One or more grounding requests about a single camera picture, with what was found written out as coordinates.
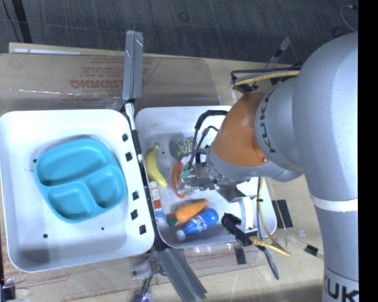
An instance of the dark gray surface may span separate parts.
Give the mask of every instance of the dark gray surface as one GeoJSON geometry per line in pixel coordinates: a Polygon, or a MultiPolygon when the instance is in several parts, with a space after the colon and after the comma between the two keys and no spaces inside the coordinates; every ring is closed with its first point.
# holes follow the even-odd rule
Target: dark gray surface
{"type": "MultiPolygon", "coordinates": [[[[22,1],[34,43],[124,50],[124,33],[137,30],[145,52],[267,62],[289,36],[294,53],[285,52],[285,63],[304,62],[325,42],[350,32],[340,9],[358,6],[358,0],[22,1]]],[[[5,2],[15,20],[11,0],[5,2]]],[[[358,28],[356,10],[344,9],[344,17],[358,28]]],[[[0,53],[16,41],[0,0],[0,53]]]]}

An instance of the white bottle cap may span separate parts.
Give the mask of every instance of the white bottle cap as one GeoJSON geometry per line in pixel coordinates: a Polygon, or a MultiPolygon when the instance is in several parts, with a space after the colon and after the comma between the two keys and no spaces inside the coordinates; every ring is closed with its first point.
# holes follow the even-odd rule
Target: white bottle cap
{"type": "Polygon", "coordinates": [[[186,235],[182,229],[177,230],[175,235],[176,235],[176,239],[179,240],[180,242],[186,239],[186,235]]]}

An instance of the toy banana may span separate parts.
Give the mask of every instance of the toy banana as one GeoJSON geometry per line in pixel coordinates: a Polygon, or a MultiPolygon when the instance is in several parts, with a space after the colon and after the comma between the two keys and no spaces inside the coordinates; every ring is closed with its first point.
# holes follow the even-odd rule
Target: toy banana
{"type": "Polygon", "coordinates": [[[156,181],[159,187],[166,188],[168,187],[168,183],[157,165],[158,148],[159,145],[155,144],[154,148],[152,148],[152,150],[146,155],[147,175],[150,181],[156,181]]]}

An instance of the orange carrot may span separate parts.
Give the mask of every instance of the orange carrot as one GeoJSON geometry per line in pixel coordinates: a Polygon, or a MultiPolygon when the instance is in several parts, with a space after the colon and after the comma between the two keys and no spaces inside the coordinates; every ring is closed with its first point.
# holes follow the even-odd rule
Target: orange carrot
{"type": "Polygon", "coordinates": [[[183,163],[180,162],[180,161],[178,161],[174,165],[174,169],[172,170],[172,183],[173,183],[173,186],[174,186],[175,194],[179,198],[184,198],[185,197],[185,194],[178,194],[178,183],[179,183],[179,178],[181,176],[182,167],[183,167],[183,163]]]}
{"type": "Polygon", "coordinates": [[[180,223],[186,223],[188,220],[199,214],[203,208],[209,203],[208,200],[199,201],[197,203],[189,204],[188,206],[179,208],[175,212],[175,217],[180,223]]]}

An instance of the blue plate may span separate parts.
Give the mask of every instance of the blue plate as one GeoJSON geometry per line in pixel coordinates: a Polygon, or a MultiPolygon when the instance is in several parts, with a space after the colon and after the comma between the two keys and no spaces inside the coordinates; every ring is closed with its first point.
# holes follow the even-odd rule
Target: blue plate
{"type": "Polygon", "coordinates": [[[91,138],[46,151],[36,162],[35,177],[52,211],[69,223],[112,209],[127,192],[125,176],[114,156],[91,138]]]}

